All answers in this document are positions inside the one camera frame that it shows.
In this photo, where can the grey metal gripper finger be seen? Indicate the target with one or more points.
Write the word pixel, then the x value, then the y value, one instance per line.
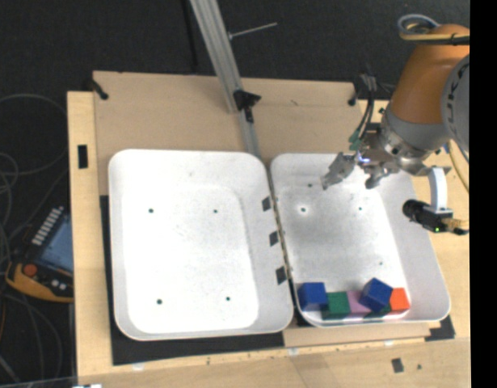
pixel 336 173
pixel 374 178

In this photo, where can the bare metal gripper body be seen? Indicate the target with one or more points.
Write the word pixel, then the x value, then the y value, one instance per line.
pixel 407 159

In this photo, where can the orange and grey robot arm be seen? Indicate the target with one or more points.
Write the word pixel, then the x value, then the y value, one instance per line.
pixel 424 87

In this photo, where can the white plastic tray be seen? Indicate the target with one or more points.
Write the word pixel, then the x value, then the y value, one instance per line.
pixel 341 241
pixel 191 249

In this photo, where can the blue cube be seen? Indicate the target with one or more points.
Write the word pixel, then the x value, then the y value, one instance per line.
pixel 312 294
pixel 376 293

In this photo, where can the orange cube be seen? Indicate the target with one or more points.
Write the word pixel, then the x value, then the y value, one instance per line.
pixel 399 299

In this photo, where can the pink cube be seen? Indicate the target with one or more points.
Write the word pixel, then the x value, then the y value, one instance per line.
pixel 356 303

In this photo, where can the green cube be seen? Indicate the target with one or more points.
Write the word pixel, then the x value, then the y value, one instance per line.
pixel 338 303

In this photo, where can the brown cardboard board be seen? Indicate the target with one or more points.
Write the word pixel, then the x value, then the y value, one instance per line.
pixel 163 115

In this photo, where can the black cylinder on white bracket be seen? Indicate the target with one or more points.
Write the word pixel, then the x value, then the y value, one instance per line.
pixel 424 213

